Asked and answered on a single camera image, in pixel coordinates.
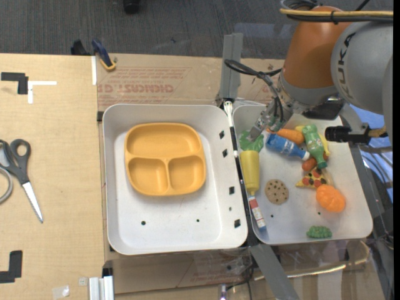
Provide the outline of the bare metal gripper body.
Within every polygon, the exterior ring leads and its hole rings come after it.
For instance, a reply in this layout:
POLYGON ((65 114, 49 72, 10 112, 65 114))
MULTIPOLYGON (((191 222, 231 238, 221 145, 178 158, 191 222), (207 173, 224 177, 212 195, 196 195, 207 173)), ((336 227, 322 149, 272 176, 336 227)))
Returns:
POLYGON ((260 128, 283 128, 294 113, 302 114, 310 109, 310 105, 299 101, 285 101, 274 97, 258 118, 260 128))

